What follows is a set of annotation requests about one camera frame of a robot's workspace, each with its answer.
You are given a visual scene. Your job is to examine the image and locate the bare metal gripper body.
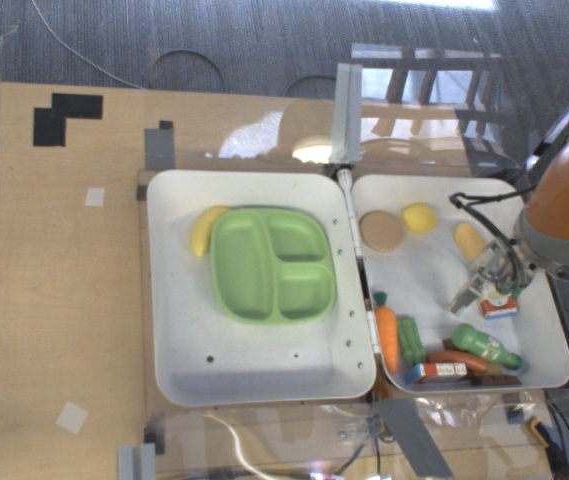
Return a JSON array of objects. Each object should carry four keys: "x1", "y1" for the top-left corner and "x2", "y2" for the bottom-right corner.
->
[{"x1": 467, "y1": 239, "x2": 536, "y2": 295}]

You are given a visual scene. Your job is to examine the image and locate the tan bread slice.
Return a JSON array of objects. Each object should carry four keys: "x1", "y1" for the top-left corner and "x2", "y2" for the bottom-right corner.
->
[{"x1": 453, "y1": 221, "x2": 489, "y2": 264}]

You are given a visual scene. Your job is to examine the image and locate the small red and white carton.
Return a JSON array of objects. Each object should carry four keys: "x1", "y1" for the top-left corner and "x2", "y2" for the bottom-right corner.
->
[{"x1": 479, "y1": 287, "x2": 520, "y2": 321}]

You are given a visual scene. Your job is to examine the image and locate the white plastic tray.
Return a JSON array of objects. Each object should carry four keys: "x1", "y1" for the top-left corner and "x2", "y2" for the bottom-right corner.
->
[
  {"x1": 351, "y1": 174, "x2": 569, "y2": 395},
  {"x1": 146, "y1": 169, "x2": 378, "y2": 408}
]

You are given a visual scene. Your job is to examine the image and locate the green bottle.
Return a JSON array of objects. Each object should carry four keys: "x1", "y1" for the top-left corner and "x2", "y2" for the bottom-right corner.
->
[{"x1": 450, "y1": 322, "x2": 524, "y2": 372}]

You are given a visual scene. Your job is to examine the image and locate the red sausage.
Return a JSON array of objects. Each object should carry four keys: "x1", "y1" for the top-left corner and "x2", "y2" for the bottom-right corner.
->
[{"x1": 426, "y1": 350, "x2": 491, "y2": 374}]

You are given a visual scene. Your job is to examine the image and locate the green ridged vegetable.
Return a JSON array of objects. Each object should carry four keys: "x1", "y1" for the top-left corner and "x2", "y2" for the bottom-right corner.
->
[{"x1": 396, "y1": 316, "x2": 428, "y2": 370}]

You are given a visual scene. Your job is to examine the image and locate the red white and blue carton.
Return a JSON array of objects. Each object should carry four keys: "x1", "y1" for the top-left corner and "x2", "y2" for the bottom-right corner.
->
[{"x1": 403, "y1": 361, "x2": 469, "y2": 386}]

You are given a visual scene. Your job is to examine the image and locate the orange carrot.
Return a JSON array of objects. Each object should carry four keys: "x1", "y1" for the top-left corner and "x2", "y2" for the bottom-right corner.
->
[{"x1": 373, "y1": 291, "x2": 400, "y2": 376}]

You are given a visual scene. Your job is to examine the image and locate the yellow lemon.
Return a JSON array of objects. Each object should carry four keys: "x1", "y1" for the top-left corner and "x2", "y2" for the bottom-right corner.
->
[{"x1": 402, "y1": 202, "x2": 439, "y2": 235}]

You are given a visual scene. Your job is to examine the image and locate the brown chocolate bar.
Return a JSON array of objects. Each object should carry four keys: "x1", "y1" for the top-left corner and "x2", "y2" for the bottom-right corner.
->
[{"x1": 465, "y1": 373, "x2": 522, "y2": 388}]

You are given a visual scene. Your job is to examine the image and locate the brown round biscuit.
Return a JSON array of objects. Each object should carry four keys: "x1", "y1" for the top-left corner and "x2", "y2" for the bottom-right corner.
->
[{"x1": 358, "y1": 210, "x2": 406, "y2": 254}]

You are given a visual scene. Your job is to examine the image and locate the thin black and white rod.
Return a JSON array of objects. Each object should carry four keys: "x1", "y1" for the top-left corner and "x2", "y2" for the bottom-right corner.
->
[{"x1": 336, "y1": 167, "x2": 383, "y2": 369}]

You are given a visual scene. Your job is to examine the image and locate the green divided plate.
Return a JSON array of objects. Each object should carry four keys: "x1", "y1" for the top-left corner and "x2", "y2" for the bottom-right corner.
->
[{"x1": 210, "y1": 207, "x2": 338, "y2": 326}]

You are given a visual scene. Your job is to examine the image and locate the yellow banana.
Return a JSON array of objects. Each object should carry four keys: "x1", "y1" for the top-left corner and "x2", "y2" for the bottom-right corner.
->
[{"x1": 190, "y1": 205, "x2": 233, "y2": 260}]

